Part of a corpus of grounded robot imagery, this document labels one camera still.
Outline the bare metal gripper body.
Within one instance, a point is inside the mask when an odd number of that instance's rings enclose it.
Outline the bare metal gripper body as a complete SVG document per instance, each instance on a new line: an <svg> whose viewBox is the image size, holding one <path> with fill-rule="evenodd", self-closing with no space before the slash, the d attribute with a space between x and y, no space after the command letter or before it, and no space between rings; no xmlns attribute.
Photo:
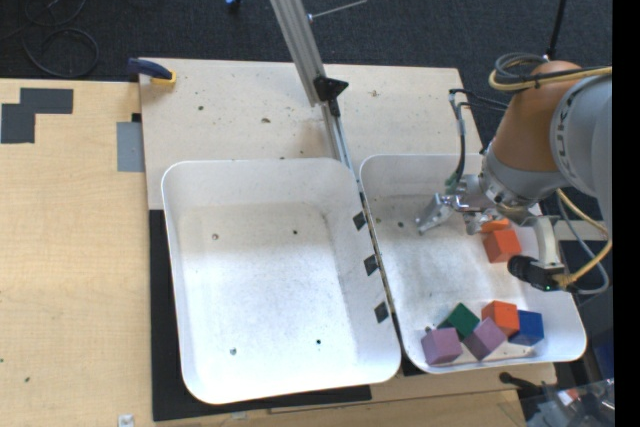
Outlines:
<svg viewBox="0 0 640 427"><path fill-rule="evenodd" d="M493 220L508 219L523 224L534 214L530 208L539 200L538 173L508 173L502 179L490 173L452 173L446 179L446 195L451 196L454 210L487 211Z"/></svg>

